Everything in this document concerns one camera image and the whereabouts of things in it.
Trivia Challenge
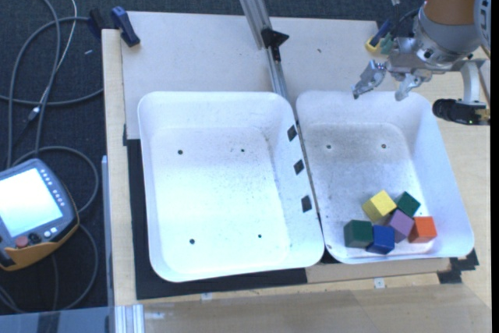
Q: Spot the orange cube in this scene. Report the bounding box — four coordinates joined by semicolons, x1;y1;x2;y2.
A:
407;215;438;244

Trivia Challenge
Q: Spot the white plastic tray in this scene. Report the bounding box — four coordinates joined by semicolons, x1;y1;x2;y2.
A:
295;90;476;265
136;90;326;283

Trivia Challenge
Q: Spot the black cylinder on white bracket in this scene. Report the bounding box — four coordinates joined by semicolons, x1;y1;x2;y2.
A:
431;58;491;126

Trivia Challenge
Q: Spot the pale wood board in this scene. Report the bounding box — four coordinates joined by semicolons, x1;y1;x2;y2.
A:
120;10;395;140

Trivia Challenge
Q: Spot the dark green cube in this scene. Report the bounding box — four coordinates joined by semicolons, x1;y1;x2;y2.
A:
394;190;422;218
343;219;374;250

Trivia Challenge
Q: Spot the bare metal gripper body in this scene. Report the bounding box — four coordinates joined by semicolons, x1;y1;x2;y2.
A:
384;35;469;81

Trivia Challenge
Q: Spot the blue cube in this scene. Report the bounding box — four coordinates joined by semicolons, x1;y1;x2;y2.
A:
365;224;396;256

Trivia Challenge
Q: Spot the yellow cube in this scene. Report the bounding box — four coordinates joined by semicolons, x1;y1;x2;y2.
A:
361;190;398;223

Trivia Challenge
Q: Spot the purple cube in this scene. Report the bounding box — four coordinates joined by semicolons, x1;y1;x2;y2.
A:
384;208;416;244

